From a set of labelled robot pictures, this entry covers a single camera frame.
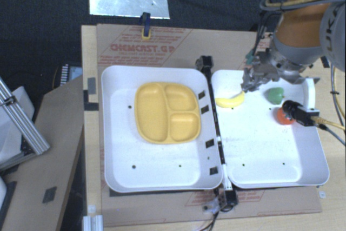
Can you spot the yellow divided plate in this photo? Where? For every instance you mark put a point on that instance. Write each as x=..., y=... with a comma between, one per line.
x=167, y=113

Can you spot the black cylinder on white bracket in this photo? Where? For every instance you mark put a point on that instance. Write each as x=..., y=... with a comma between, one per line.
x=298, y=113

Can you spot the thin black and white rod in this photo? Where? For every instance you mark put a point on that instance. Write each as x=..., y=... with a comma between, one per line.
x=218, y=132

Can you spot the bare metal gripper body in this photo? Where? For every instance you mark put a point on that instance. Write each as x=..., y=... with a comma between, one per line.
x=270, y=69

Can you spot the white plastic tray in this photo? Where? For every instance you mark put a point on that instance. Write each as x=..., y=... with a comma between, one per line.
x=162, y=165
x=265, y=148

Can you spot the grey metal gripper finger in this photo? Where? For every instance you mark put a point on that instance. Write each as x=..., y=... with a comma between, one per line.
x=258, y=85
x=246, y=83

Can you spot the green pepper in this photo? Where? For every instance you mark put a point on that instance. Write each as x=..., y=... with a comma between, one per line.
x=275, y=95

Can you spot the red tomato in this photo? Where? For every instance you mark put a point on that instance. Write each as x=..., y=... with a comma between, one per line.
x=283, y=118

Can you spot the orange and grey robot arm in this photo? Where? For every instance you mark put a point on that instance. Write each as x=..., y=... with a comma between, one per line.
x=305, y=21

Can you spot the brown cardboard board red print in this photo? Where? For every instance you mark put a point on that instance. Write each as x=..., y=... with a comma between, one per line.
x=173, y=46

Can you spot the yellow banana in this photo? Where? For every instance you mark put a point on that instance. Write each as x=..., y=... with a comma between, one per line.
x=229, y=102

